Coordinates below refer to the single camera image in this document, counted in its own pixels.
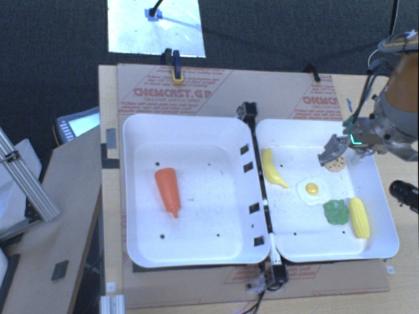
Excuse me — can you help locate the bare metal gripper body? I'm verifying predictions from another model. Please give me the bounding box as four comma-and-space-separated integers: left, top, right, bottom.
346, 118, 393, 157

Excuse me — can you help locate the tan round biscuit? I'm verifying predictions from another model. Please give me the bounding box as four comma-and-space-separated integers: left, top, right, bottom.
324, 156, 346, 173

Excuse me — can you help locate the white fried egg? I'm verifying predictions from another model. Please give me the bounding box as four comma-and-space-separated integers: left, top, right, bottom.
295, 176, 333, 207

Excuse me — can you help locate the yellow corn cob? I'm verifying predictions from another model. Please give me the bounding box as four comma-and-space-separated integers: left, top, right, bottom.
348, 197, 372, 239

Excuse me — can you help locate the green lettuce leaf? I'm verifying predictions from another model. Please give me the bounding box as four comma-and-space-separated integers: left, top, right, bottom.
322, 199, 350, 226

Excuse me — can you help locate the yellow banana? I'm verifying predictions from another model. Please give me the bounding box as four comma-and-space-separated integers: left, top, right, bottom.
261, 147, 291, 190

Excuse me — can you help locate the thin black and white rod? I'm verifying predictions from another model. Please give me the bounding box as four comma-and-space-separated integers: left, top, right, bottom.
246, 116, 283, 268

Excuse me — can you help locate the white plastic tray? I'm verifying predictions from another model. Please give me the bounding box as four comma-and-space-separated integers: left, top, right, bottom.
122, 113, 272, 269
255, 118, 401, 264

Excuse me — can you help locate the brown cardboard board red print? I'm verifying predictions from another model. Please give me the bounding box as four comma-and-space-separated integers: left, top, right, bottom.
116, 63, 391, 310

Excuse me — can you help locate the orange carrot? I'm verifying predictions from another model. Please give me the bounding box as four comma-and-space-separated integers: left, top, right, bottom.
154, 167, 182, 219

